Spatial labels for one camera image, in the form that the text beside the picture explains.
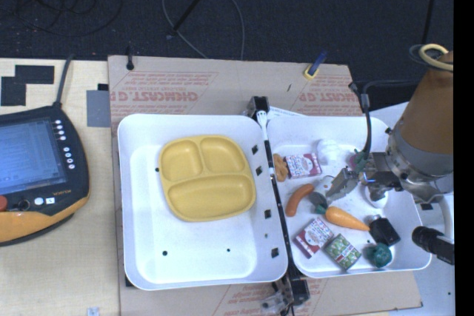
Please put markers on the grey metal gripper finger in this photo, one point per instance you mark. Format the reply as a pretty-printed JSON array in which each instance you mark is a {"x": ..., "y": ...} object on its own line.
[
  {"x": 342, "y": 191},
  {"x": 342, "y": 174}
]

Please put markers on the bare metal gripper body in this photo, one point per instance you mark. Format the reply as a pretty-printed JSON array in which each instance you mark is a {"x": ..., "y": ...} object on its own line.
[{"x": 385, "y": 174}]

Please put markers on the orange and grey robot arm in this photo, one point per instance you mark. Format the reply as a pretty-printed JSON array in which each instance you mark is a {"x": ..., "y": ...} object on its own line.
[{"x": 429, "y": 114}]

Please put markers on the small grey can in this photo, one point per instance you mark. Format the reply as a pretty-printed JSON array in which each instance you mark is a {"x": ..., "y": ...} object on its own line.
[{"x": 317, "y": 199}]

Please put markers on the orange toy carrot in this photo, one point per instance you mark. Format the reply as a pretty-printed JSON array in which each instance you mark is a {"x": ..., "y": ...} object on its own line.
[{"x": 344, "y": 218}]

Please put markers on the white toy garlic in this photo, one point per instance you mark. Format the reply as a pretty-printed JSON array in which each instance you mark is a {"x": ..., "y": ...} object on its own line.
[{"x": 329, "y": 151}]

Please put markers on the pink and white carton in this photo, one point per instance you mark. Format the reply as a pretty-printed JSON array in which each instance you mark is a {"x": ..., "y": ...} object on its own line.
[{"x": 303, "y": 165}]

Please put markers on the orange toy sausage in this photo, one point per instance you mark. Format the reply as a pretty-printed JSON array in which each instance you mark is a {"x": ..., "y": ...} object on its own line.
[{"x": 298, "y": 199}]

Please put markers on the red and white carton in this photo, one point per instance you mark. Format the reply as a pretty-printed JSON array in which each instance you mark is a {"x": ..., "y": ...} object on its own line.
[{"x": 314, "y": 237}]

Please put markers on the small black bottle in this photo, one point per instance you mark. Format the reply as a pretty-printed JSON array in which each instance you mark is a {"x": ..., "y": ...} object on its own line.
[{"x": 385, "y": 231}]

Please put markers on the green and white carton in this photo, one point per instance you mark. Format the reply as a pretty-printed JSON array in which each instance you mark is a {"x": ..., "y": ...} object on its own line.
[{"x": 342, "y": 251}]

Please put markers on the brown toy biscuit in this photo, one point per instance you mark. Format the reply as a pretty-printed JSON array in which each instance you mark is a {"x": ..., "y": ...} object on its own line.
[{"x": 280, "y": 167}]

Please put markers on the thin black and white rod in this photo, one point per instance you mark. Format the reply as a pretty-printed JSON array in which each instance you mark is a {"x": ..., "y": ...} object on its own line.
[{"x": 276, "y": 192}]

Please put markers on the green toy broccoli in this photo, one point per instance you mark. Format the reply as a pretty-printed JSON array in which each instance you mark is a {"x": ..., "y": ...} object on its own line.
[{"x": 379, "y": 255}]

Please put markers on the white plastic tray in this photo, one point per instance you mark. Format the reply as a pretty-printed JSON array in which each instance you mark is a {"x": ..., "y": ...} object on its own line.
[
  {"x": 400, "y": 248},
  {"x": 200, "y": 251}
]

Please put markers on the white paper sheet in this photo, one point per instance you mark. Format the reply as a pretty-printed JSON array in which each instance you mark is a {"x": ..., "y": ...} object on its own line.
[{"x": 285, "y": 111}]

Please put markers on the yellow divided plate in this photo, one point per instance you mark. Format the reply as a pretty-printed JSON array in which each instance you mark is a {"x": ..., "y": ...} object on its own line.
[{"x": 207, "y": 177}]

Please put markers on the brown cardboard board red print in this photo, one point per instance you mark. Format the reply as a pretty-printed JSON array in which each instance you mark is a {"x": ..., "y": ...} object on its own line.
[{"x": 207, "y": 92}]

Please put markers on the black cylinder on white bracket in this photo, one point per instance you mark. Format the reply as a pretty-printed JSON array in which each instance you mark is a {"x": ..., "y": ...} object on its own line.
[{"x": 431, "y": 238}]

